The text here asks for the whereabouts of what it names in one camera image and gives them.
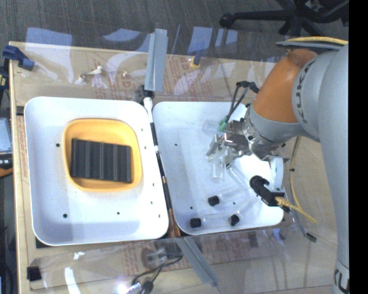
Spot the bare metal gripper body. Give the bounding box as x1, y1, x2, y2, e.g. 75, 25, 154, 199
223, 119, 288, 162

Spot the clear plastic bottle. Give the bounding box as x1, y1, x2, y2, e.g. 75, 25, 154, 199
210, 156, 228, 184
229, 195, 262, 227
189, 213, 232, 229
228, 163, 254, 191
207, 186, 247, 208

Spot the white plastic tray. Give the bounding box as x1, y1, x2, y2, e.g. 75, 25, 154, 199
23, 96, 170, 247
151, 101, 285, 236

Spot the clear plastic bottle, black cap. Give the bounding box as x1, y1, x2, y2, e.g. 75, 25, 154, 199
189, 213, 232, 229
229, 195, 262, 227
207, 186, 247, 208

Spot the thin black and white rod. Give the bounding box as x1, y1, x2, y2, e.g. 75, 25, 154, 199
143, 96, 181, 238

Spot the yellow rounded square bowl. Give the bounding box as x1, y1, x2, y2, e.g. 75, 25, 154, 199
62, 118, 143, 192

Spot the black ribbed rack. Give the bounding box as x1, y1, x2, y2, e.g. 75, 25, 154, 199
70, 138, 133, 184

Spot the black office chair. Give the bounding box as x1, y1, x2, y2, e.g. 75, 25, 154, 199
219, 0, 350, 38

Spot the brown cardboard board, red print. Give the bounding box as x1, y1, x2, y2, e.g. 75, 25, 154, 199
8, 41, 339, 291

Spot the black cylinder on white bracket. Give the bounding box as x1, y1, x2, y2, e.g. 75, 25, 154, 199
249, 156, 286, 208

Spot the black block with thin wires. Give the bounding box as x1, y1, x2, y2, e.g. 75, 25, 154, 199
145, 246, 174, 268

